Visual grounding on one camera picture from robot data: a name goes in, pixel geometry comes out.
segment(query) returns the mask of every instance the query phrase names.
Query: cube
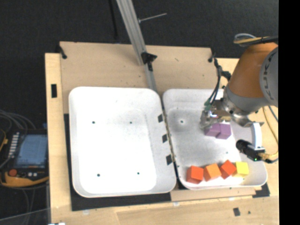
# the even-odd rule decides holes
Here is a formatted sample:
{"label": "cube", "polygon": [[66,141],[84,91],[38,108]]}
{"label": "cube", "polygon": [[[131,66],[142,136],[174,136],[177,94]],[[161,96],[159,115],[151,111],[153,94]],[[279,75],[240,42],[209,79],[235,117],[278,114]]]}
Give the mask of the cube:
{"label": "cube", "polygon": [[203,171],[202,167],[190,166],[187,170],[187,182],[199,184],[203,180]]}
{"label": "cube", "polygon": [[221,130],[219,123],[214,123],[210,128],[204,130],[205,135],[213,137],[216,137],[220,132]]}
{"label": "cube", "polygon": [[232,174],[233,177],[246,177],[249,175],[249,167],[247,162],[235,162],[236,171]]}
{"label": "cube", "polygon": [[232,162],[230,162],[229,160],[226,160],[220,166],[220,171],[221,171],[221,177],[223,179],[226,179],[236,171],[236,166]]}
{"label": "cube", "polygon": [[220,133],[216,136],[219,139],[227,139],[231,136],[230,124],[220,123]]}
{"label": "cube", "polygon": [[221,176],[221,171],[216,163],[208,165],[204,168],[204,178],[206,181],[216,179]]}

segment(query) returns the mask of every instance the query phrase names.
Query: red-orange block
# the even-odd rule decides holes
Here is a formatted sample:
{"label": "red-orange block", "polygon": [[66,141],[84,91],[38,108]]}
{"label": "red-orange block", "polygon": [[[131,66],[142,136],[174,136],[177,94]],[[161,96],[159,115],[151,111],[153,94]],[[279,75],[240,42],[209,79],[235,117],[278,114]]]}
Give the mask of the red-orange block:
{"label": "red-orange block", "polygon": [[221,171],[216,163],[208,165],[204,168],[204,178],[206,181],[218,178],[221,176]]}
{"label": "red-orange block", "polygon": [[202,167],[190,166],[187,170],[187,182],[198,184],[203,180]]}
{"label": "red-orange block", "polygon": [[236,166],[232,162],[230,162],[229,160],[226,160],[220,166],[220,171],[221,171],[221,174],[222,174],[221,177],[226,179],[236,171]]}

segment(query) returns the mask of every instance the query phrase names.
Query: black connector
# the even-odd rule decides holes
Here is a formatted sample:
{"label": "black connector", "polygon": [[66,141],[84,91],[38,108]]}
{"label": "black connector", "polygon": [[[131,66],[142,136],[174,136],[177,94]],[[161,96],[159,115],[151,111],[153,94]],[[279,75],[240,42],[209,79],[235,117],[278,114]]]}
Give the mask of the black connector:
{"label": "black connector", "polygon": [[258,154],[264,153],[265,149],[254,150],[254,149],[248,147],[248,145],[251,145],[251,143],[248,141],[242,140],[242,139],[240,139],[236,142],[236,148],[240,152],[247,155],[247,157],[253,161],[260,161],[262,159],[262,157],[259,156]]}

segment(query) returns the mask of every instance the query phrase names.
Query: white tray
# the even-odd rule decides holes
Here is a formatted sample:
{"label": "white tray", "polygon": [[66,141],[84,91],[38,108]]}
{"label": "white tray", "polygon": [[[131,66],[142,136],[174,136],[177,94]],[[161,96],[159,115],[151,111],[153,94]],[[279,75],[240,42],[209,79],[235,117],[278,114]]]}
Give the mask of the white tray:
{"label": "white tray", "polygon": [[[199,190],[206,188],[262,186],[267,181],[267,171],[263,161],[252,161],[240,153],[235,144],[239,139],[252,142],[250,128],[243,128],[231,121],[232,135],[224,140],[206,136],[200,129],[200,116],[204,102],[213,90],[170,89],[163,94],[166,120],[171,136],[179,179],[186,188]],[[217,99],[223,96],[219,90]],[[249,175],[245,178],[222,177],[194,184],[186,181],[187,169],[191,166],[205,167],[227,159],[231,162],[248,163]]]}
{"label": "white tray", "polygon": [[159,95],[77,87],[69,94],[74,189],[84,197],[158,194],[176,184]]}

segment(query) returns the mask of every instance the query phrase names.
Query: button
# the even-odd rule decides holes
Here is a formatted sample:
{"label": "button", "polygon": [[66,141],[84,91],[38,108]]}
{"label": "button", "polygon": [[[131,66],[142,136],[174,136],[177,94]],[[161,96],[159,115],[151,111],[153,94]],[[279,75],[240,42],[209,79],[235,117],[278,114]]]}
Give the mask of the button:
{"label": "button", "polygon": [[17,173],[18,172],[16,169],[10,169],[8,172],[9,176],[11,176],[11,177],[15,177],[17,175]]}

